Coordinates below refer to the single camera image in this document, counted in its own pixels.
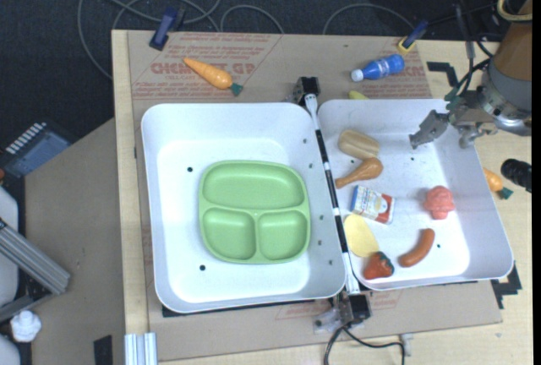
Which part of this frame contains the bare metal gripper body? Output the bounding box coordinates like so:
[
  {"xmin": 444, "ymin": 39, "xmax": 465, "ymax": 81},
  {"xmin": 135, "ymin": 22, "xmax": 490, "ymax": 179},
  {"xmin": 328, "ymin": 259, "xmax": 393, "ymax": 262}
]
[{"xmin": 446, "ymin": 97, "xmax": 533, "ymax": 138}]

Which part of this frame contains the orange carrot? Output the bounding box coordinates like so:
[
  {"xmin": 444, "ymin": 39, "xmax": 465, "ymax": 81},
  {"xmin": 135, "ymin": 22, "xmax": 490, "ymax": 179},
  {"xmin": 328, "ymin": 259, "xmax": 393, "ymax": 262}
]
[
  {"xmin": 182, "ymin": 57, "xmax": 244, "ymax": 97},
  {"xmin": 482, "ymin": 166, "xmax": 515, "ymax": 201}
]

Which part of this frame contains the white plastic tray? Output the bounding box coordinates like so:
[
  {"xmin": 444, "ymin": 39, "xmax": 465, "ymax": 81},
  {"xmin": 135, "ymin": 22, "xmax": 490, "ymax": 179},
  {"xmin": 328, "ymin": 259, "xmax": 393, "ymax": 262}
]
[
  {"xmin": 316, "ymin": 97, "xmax": 516, "ymax": 292},
  {"xmin": 139, "ymin": 101, "xmax": 349, "ymax": 314}
]

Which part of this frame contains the pink ice cream toy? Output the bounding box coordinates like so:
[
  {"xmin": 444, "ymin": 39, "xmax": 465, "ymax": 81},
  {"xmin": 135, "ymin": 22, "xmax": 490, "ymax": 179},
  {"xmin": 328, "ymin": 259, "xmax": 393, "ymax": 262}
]
[{"xmin": 423, "ymin": 185, "xmax": 456, "ymax": 221}]

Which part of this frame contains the tan bread roll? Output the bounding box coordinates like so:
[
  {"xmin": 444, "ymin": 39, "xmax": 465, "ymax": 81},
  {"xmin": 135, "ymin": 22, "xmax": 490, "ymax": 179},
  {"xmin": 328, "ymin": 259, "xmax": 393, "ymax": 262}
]
[{"xmin": 337, "ymin": 128, "xmax": 381, "ymax": 160}]

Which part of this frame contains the brown chicken drumstick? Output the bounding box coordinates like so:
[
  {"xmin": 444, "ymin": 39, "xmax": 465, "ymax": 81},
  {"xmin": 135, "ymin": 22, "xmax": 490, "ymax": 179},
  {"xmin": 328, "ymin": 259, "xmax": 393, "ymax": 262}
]
[{"xmin": 334, "ymin": 156, "xmax": 385, "ymax": 190}]

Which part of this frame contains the blue bottle with white cap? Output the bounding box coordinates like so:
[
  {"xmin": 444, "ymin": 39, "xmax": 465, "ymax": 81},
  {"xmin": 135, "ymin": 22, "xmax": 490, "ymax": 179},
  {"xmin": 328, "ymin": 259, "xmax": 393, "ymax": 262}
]
[{"xmin": 350, "ymin": 53, "xmax": 407, "ymax": 83}]

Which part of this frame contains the small white printed carton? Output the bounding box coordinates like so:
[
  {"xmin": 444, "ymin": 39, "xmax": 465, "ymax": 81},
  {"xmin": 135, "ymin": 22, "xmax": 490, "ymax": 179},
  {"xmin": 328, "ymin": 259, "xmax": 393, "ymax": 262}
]
[{"xmin": 349, "ymin": 184, "xmax": 396, "ymax": 226}]

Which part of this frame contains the thin black and white rod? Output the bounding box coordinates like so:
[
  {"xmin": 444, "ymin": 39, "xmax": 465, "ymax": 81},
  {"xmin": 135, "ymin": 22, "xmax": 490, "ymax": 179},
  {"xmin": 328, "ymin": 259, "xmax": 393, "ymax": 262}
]
[{"xmin": 304, "ymin": 94, "xmax": 361, "ymax": 295}]

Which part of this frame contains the brown sausage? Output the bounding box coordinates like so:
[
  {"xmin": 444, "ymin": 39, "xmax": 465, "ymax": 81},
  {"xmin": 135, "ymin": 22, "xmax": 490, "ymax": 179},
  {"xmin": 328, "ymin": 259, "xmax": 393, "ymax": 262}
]
[{"xmin": 398, "ymin": 227, "xmax": 436, "ymax": 269}]

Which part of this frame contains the yellow potato chip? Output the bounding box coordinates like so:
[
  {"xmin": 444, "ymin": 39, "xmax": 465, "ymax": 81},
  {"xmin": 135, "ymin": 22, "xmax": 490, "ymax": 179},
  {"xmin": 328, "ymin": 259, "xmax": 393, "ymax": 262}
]
[{"xmin": 342, "ymin": 213, "xmax": 380, "ymax": 259}]

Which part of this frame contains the red strawberry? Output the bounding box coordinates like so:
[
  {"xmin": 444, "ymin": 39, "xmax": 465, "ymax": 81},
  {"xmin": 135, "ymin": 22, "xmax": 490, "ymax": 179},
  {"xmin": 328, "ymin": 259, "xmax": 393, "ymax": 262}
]
[{"xmin": 363, "ymin": 251, "xmax": 396, "ymax": 281}]

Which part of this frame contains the brown cardboard board, red print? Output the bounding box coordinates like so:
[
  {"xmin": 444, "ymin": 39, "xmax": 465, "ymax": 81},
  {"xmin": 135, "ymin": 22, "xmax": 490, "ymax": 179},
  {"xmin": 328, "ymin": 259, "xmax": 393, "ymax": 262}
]
[{"xmin": 126, "ymin": 30, "xmax": 505, "ymax": 362}]

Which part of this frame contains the green divided plate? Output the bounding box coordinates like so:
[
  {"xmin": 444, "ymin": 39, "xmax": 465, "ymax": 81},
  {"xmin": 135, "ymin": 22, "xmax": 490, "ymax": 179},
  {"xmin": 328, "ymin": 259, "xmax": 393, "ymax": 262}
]
[{"xmin": 197, "ymin": 159, "xmax": 312, "ymax": 265}]

